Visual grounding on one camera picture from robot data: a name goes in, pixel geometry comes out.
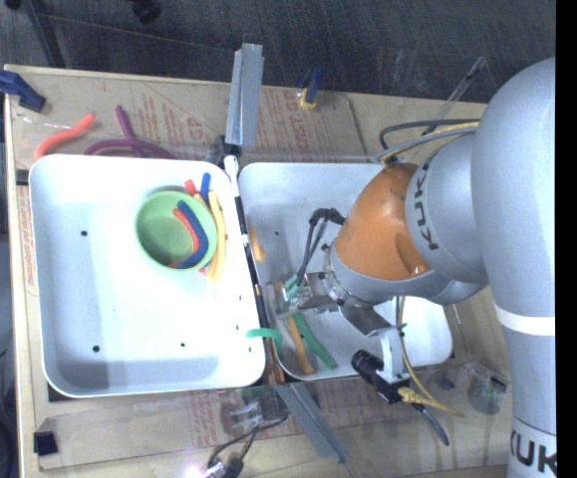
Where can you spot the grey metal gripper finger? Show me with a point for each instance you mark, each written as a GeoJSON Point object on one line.
{"type": "Point", "coordinates": [284, 306]}
{"type": "Point", "coordinates": [299, 312]}

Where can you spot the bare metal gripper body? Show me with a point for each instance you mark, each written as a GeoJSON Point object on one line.
{"type": "Point", "coordinates": [320, 293]}

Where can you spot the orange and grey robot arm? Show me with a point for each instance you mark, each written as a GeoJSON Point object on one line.
{"type": "Point", "coordinates": [517, 207]}

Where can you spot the green bendy stick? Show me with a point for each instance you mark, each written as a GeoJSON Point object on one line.
{"type": "Point", "coordinates": [318, 344]}
{"type": "Point", "coordinates": [263, 334]}

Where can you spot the white plastic tray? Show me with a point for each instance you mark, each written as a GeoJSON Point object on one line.
{"type": "Point", "coordinates": [288, 197]}
{"type": "Point", "coordinates": [133, 326]}

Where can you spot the yellow bendy stick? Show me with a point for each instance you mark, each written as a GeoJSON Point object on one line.
{"type": "Point", "coordinates": [219, 227]}

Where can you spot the thin black and white rod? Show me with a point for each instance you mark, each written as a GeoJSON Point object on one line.
{"type": "Point", "coordinates": [240, 212]}

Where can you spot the blue bendy stick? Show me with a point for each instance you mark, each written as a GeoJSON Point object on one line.
{"type": "Point", "coordinates": [205, 183]}
{"type": "Point", "coordinates": [198, 229]}

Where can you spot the red bendy stick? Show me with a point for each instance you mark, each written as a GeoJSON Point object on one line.
{"type": "Point", "coordinates": [188, 229]}
{"type": "Point", "coordinates": [190, 186]}

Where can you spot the green bowl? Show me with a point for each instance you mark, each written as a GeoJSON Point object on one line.
{"type": "Point", "coordinates": [156, 229]}

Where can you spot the brown cardboard board, red print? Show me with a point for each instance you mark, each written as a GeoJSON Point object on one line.
{"type": "Point", "coordinates": [133, 431]}

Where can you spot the purple bendy stick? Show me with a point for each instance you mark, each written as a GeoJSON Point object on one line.
{"type": "Point", "coordinates": [128, 143]}

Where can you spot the black cylinder on white bracket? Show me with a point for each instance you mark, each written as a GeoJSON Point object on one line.
{"type": "Point", "coordinates": [374, 369]}

